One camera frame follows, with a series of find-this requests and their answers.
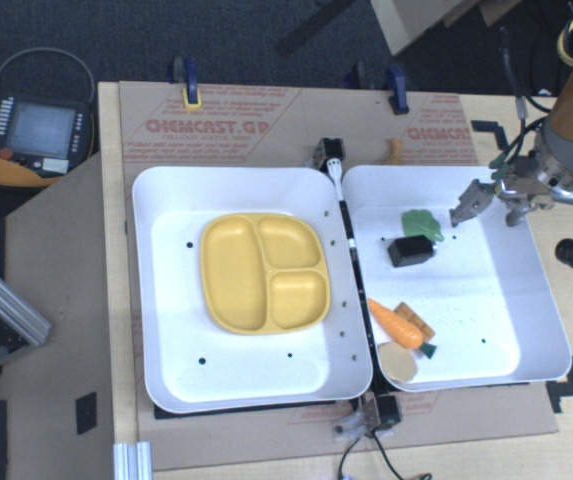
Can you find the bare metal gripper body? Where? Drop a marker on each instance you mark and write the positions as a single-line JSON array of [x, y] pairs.
[[531, 183]]

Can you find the tan curved toy food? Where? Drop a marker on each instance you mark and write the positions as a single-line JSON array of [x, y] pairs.
[[394, 152]]

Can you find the black box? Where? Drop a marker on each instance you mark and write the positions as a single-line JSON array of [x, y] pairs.
[[410, 252]]

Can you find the tan round biscuit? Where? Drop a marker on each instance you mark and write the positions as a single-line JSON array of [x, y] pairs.
[[398, 363]]

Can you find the yellow divided plate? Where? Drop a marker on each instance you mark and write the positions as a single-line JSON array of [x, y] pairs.
[[236, 273]]

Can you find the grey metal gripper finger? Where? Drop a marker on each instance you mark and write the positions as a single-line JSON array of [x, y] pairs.
[[472, 200], [517, 212]]

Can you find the brown cardboard board red print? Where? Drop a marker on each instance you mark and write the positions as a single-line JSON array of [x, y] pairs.
[[246, 118]]

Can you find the green toy lettuce leaf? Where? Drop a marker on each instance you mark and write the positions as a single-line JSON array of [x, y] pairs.
[[418, 224]]

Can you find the brown ridged biscuit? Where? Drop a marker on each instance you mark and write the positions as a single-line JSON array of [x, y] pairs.
[[416, 318]]

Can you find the white plastic tray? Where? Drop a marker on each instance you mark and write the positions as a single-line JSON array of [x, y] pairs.
[[486, 298], [176, 278]]

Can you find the orange carrot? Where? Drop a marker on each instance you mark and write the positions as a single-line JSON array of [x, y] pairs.
[[398, 327]]

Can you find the thin black and white rod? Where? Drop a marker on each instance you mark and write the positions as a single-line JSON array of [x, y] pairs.
[[347, 223]]

